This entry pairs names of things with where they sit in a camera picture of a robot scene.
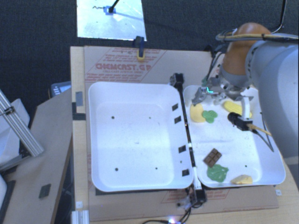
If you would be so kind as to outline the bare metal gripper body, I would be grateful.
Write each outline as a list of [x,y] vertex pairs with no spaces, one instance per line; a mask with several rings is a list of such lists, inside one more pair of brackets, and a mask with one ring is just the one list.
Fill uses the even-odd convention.
[[206,86],[210,94],[222,95],[236,100],[248,87],[248,78],[245,76],[216,76],[209,78]]

